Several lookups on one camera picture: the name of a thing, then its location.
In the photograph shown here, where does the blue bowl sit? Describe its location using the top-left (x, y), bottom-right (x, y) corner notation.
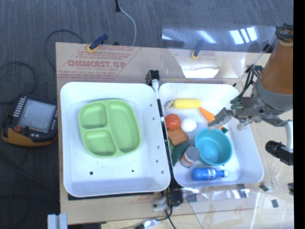
top-left (194, 127), bottom-right (233, 166)

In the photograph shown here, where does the dark green wedge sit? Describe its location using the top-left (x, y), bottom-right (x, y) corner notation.
top-left (171, 142), bottom-right (191, 167)

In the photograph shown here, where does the yellow corn cob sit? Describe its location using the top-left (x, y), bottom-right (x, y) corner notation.
top-left (164, 98), bottom-right (203, 110)

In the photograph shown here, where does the brown cardboard board, red print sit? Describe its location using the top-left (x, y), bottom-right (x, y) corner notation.
top-left (55, 42), bottom-right (273, 225)

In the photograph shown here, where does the blue bottle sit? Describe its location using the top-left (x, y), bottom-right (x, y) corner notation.
top-left (191, 167), bottom-right (229, 182)

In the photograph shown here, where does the green divided plate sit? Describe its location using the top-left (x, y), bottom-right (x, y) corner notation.
top-left (78, 98), bottom-right (143, 158)

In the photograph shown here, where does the black cylinder on white bracket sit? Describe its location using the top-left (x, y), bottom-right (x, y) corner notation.
top-left (265, 120), bottom-right (294, 166)

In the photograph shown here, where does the thin black and white rod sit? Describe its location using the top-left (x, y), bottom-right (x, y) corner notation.
top-left (151, 79), bottom-right (176, 188)

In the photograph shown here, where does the red tomato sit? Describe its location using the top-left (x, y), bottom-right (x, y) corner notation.
top-left (164, 113), bottom-right (182, 131)

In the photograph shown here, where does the white plastic tray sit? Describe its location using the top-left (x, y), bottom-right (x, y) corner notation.
top-left (158, 82), bottom-right (264, 188)
top-left (59, 81), bottom-right (172, 198)

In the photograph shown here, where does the brown bread slice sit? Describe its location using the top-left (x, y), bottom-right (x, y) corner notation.
top-left (166, 127), bottom-right (189, 146)

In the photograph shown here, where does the white egg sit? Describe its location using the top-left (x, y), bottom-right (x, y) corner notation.
top-left (180, 118), bottom-right (198, 133)

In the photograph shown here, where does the black block with thin wires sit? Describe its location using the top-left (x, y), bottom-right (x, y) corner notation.
top-left (145, 69), bottom-right (160, 86)
top-left (166, 188), bottom-right (184, 207)

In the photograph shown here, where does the small red and white can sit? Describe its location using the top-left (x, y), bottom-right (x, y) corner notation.
top-left (179, 146), bottom-right (201, 168)

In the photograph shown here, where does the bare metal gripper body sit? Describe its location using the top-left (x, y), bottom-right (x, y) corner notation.
top-left (231, 96), bottom-right (264, 126)

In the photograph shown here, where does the orange carrot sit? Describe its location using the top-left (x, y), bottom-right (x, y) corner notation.
top-left (199, 106), bottom-right (229, 134)

